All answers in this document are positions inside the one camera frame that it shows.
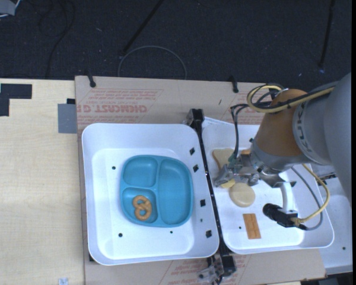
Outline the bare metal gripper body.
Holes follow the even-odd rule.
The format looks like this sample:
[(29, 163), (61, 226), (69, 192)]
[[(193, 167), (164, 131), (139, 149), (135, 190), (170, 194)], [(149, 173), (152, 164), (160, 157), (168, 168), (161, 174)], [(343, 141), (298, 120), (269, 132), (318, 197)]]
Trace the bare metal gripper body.
[(262, 163), (259, 159), (255, 159), (251, 154), (242, 154), (241, 169), (239, 174), (257, 173), (260, 176), (260, 181), (264, 181), (270, 187), (282, 186), (282, 178), (280, 177), (280, 170), (273, 169), (268, 165)]

